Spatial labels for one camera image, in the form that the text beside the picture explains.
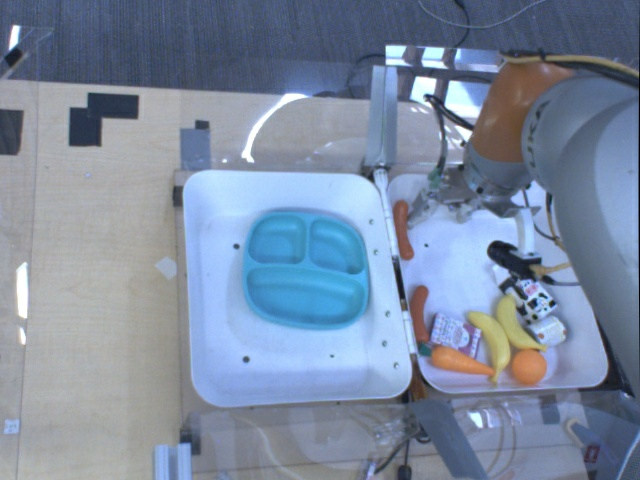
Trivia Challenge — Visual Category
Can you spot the black cylinder on white bracket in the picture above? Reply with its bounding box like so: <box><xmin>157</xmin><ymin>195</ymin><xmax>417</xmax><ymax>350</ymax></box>
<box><xmin>487</xmin><ymin>208</ymin><xmax>544</xmax><ymax>282</ymax></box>

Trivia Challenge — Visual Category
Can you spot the yellow banana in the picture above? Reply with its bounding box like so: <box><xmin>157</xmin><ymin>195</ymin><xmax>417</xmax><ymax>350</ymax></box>
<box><xmin>466</xmin><ymin>310</ymin><xmax>513</xmax><ymax>386</ymax></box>
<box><xmin>495</xmin><ymin>293</ymin><xmax>549</xmax><ymax>354</ymax></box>

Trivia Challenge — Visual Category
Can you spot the blue divided plate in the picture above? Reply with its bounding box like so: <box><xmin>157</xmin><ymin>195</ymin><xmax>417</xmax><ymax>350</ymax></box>
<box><xmin>242</xmin><ymin>209</ymin><xmax>371</xmax><ymax>332</ymax></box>

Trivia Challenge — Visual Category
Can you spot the orange fruit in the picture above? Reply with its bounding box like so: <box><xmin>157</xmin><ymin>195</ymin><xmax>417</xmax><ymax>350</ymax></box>
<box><xmin>510</xmin><ymin>348</ymin><xmax>548</xmax><ymax>387</ymax></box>

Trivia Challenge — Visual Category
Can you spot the white plastic tray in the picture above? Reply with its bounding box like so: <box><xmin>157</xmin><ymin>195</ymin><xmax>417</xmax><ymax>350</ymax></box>
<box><xmin>387</xmin><ymin>172</ymin><xmax>610</xmax><ymax>396</ymax></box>
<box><xmin>182</xmin><ymin>169</ymin><xmax>414</xmax><ymax>409</ymax></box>

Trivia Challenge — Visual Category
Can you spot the orange carrot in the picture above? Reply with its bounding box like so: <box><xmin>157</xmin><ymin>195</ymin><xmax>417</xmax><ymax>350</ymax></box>
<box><xmin>418</xmin><ymin>343</ymin><xmax>497</xmax><ymax>379</ymax></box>

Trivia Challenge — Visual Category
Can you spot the red sausage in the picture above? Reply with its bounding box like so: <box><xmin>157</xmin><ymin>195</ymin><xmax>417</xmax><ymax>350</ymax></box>
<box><xmin>392</xmin><ymin>199</ymin><xmax>416</xmax><ymax>262</ymax></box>
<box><xmin>410</xmin><ymin>284</ymin><xmax>432</xmax><ymax>346</ymax></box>

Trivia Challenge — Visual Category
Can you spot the black and white carton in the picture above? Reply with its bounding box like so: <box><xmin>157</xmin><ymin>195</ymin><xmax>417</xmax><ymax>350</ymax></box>
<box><xmin>498</xmin><ymin>277</ymin><xmax>559</xmax><ymax>326</ymax></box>

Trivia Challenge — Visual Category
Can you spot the thin black and white rod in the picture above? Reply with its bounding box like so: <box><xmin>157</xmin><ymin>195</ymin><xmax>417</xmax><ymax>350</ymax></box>
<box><xmin>373</xmin><ymin>166</ymin><xmax>419</xmax><ymax>357</ymax></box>

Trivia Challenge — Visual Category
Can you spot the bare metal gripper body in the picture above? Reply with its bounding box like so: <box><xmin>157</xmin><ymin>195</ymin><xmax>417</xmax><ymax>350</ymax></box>
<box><xmin>432</xmin><ymin>167</ymin><xmax>512</xmax><ymax>221</ymax></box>

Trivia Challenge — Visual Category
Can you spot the pink and white carton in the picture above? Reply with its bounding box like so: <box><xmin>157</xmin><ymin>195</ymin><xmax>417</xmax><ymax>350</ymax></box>
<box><xmin>429</xmin><ymin>312</ymin><xmax>483</xmax><ymax>359</ymax></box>

